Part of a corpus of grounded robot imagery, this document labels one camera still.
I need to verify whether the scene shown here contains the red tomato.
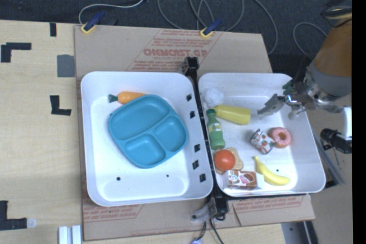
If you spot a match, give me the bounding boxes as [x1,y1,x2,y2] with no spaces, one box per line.
[213,149,236,172]

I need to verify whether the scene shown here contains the white plastic tray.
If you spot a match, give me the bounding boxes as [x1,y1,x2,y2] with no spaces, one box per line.
[197,72,327,198]
[80,71,214,207]

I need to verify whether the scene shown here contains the thin black rod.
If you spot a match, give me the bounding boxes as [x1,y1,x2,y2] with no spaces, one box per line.
[188,65,227,214]

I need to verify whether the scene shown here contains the green bottle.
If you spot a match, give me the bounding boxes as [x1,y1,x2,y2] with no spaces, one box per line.
[206,109,226,151]

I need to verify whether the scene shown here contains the black cylinder on white bracket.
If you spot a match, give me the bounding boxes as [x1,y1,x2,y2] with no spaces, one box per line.
[320,105,353,155]

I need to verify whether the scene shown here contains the black block with thin wires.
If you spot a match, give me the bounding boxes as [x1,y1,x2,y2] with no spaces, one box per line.
[213,195,230,215]
[184,56,200,77]

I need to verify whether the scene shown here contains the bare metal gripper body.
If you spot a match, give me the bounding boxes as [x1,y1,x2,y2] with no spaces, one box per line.
[284,81,345,114]

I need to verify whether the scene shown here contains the white can with red print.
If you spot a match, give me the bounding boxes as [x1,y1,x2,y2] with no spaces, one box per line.
[249,128,276,155]

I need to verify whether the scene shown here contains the yellow bottle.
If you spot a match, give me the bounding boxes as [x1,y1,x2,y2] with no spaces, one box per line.
[212,104,252,126]

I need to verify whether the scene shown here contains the blue divided plate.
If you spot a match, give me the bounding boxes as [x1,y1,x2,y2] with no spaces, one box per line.
[108,94,190,170]

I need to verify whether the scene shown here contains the orange carrot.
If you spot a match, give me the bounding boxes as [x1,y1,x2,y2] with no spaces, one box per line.
[107,90,148,105]

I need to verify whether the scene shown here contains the white cauliflower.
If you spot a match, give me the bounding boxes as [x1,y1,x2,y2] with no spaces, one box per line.
[203,87,225,107]

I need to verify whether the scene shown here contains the brown bread slice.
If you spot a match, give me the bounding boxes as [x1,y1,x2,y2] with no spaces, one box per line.
[213,147,245,175]

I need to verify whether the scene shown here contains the brown cardboard board red print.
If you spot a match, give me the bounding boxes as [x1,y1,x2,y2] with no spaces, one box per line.
[73,25,316,242]

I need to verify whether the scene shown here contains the pink doughnut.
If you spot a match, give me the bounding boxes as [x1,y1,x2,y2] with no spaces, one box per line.
[268,126,292,149]

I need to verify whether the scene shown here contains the yellow banana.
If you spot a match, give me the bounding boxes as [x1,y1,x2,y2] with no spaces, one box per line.
[253,155,291,187]

